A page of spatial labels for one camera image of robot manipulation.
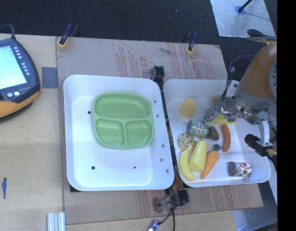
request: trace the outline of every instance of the soda can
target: soda can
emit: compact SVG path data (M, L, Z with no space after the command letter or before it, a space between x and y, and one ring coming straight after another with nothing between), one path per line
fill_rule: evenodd
M250 177L252 174L252 165L250 163L229 162L228 174L230 176Z
M198 138L203 139L209 131L209 126L202 124L198 121L189 120L186 126L186 133Z

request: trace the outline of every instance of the black floor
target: black floor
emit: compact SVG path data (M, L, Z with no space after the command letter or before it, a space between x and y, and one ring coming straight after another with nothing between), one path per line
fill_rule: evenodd
M277 0L264 2L277 35ZM14 26L16 35L61 36L72 23L79 25L82 38L164 42L182 42L195 30L196 43L220 45L226 66L264 46L220 37L210 0L0 0L0 26L6 23ZM234 79L243 72L243 67L236 69Z

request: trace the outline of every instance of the green plate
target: green plate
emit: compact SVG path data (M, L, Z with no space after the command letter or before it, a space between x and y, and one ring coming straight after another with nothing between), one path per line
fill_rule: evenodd
M143 148L153 139L151 106L136 94L109 92L99 95L93 104L93 122L95 135L105 147Z

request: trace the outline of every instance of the table surface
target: table surface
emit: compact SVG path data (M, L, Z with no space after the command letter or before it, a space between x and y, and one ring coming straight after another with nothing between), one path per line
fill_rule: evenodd
M0 40L10 38L0 34ZM57 67L52 36L16 35L34 61ZM64 211L58 89L42 89L33 105L0 123L0 231L45 231L47 213ZM6 198L2 190L6 178ZM154 218L66 225L67 231L146 230ZM236 230L232 211L175 216L175 230ZM173 230L173 218L159 231Z

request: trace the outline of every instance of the cardboard sheet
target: cardboard sheet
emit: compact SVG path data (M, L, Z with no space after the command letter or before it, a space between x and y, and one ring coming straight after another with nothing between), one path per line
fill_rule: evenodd
M67 224L165 216L152 206L165 191L79 192L71 188L66 173L63 83L74 74L147 77L150 69L164 66L169 79L226 79L222 52L217 45L196 44L192 55L184 43L70 38L57 47L58 89L61 124L63 195ZM175 214L262 207L257 184L188 188L190 202Z

